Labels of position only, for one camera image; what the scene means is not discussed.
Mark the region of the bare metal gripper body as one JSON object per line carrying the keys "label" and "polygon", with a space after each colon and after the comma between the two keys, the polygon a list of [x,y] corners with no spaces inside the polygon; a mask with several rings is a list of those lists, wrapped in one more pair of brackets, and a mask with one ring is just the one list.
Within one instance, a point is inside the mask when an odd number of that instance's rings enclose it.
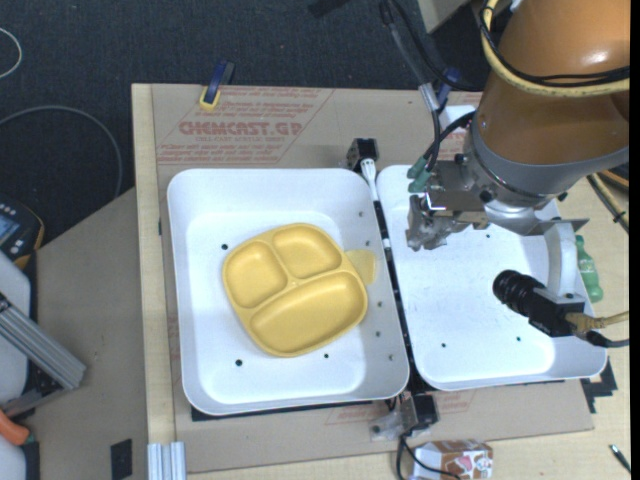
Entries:
{"label": "bare metal gripper body", "polygon": [[437,214],[465,212],[476,229],[495,224],[527,235],[537,226],[535,211],[562,191],[563,175],[555,165],[442,161],[427,182],[422,208],[430,221]]}

